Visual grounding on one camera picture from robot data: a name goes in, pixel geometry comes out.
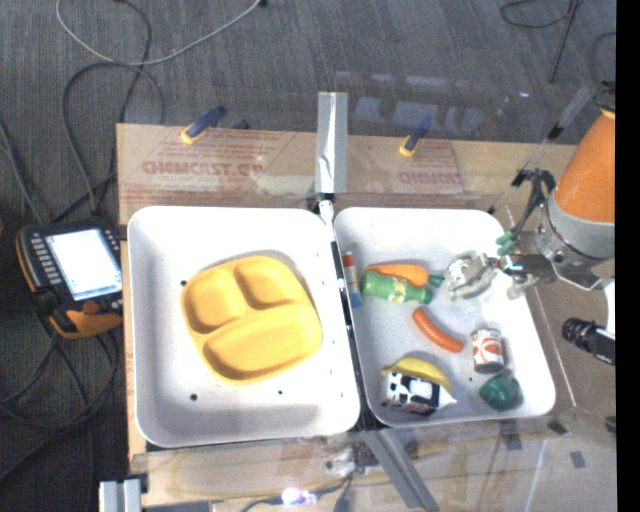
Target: dark gray floor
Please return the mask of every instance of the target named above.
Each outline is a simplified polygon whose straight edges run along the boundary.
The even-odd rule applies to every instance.
[[[132,3],[153,29],[148,60],[171,55],[251,5],[249,0]],[[349,93],[351,134],[404,136],[430,113],[432,138],[539,142],[580,87],[615,80],[616,3],[579,4],[553,82],[549,75],[569,0],[512,4],[503,10],[511,22],[501,16],[505,5],[497,0],[270,0],[219,36],[145,66],[160,84],[164,116],[156,89],[140,77],[123,119],[182,126],[221,103],[227,108],[223,127],[244,119],[253,129],[313,132],[318,91],[343,91]],[[98,52],[128,63],[143,57],[145,23],[126,2],[62,0],[60,12]],[[553,20],[560,22],[546,28],[514,25]],[[101,62],[63,30],[55,0],[0,4],[0,120],[44,221],[85,193],[64,130],[65,92],[67,119],[91,183],[114,169],[114,124],[136,74],[129,67],[102,64],[85,70]],[[558,142],[579,142],[597,115],[587,105]],[[0,173],[5,225],[35,222],[2,150]],[[83,201],[64,218],[81,218],[90,210]],[[116,220],[114,180],[98,212]],[[6,231],[0,245],[0,396],[29,378],[48,344],[26,309],[25,287],[12,263],[12,231]],[[121,333],[114,335],[121,343]],[[99,344],[63,343],[62,350],[87,393],[98,393],[109,373]],[[42,421],[64,421],[82,406],[72,382],[54,354],[42,380],[17,406]],[[121,371],[114,389],[89,430],[83,426],[52,436],[0,419],[0,476],[5,475],[0,510],[97,507],[94,483],[122,478],[127,469]]]

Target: carrot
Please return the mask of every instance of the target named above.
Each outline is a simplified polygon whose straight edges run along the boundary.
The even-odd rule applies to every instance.
[[[422,286],[429,279],[429,273],[424,268],[409,263],[373,265],[366,270],[367,272],[376,272],[385,276],[401,277],[409,281],[413,286]]]
[[[453,336],[449,336],[448,334],[445,334],[440,329],[438,329],[422,309],[416,309],[413,312],[413,315],[411,315],[411,318],[413,318],[415,324],[418,326],[420,331],[422,331],[422,334],[424,334],[439,347],[442,347],[449,352],[456,353],[462,350],[462,342],[459,339],[454,338]]]

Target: blue and yellow clip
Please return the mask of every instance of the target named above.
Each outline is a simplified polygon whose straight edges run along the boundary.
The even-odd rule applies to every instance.
[[[182,132],[180,133],[182,140],[187,144],[193,144],[200,137],[204,136],[207,128],[217,125],[218,121],[226,113],[227,109],[224,108],[223,105],[218,105],[216,108],[212,108],[195,123],[190,124],[184,130],[182,130]]]
[[[420,138],[427,133],[431,126],[431,116],[426,116],[411,135],[407,135],[400,144],[400,154],[403,156],[413,156],[418,146]]]

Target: banana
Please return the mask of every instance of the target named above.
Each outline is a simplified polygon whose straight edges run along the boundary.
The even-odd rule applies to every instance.
[[[403,357],[389,368],[382,370],[381,375],[384,377],[387,373],[398,372],[409,377],[426,380],[438,384],[451,393],[451,383],[445,373],[424,359],[417,357]]]

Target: white cable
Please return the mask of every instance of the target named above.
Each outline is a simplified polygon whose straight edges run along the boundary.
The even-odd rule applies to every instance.
[[[102,55],[101,53],[97,52],[96,50],[94,50],[93,48],[91,48],[88,44],[86,44],[82,39],[80,39],[68,26],[67,24],[64,22],[64,20],[62,19],[62,15],[60,14],[60,2],[62,0],[56,0],[56,17],[58,18],[58,22],[60,23],[60,25],[62,26],[62,28],[78,43],[80,44],[80,46],[82,46],[85,50],[88,50],[89,52],[91,52],[93,55],[95,55],[96,57],[102,59],[102,60],[106,60],[107,62],[116,62],[116,59],[112,59],[110,57],[107,57],[106,55]],[[246,10],[244,11],[242,14],[240,14],[239,16],[237,16],[236,18],[232,19],[230,22],[226,23],[225,25],[222,25],[220,28],[214,30],[213,32],[211,32],[210,34],[207,34],[206,36],[201,37],[200,39],[197,39],[196,41],[194,41],[193,43],[188,44],[187,46],[185,46],[184,48],[177,50],[175,52],[173,52],[171,55],[167,55],[166,57],[162,57],[161,59],[155,59],[155,60],[146,60],[146,61],[142,61],[142,62],[131,62],[131,63],[127,63],[129,66],[149,66],[151,64],[160,64],[161,62],[166,62],[170,59],[173,59],[174,57],[177,57],[178,55],[183,54],[184,52],[186,52],[187,50],[193,48],[196,45],[199,45],[200,43],[206,41],[207,39],[211,39],[212,37],[218,35],[220,32],[222,32],[223,30],[226,30],[227,28],[231,27],[232,25],[235,25],[238,21],[240,21],[242,18],[244,18],[245,16],[247,16],[251,11],[253,11],[258,4],[261,2],[262,0],[255,0],[253,2],[253,4]]]

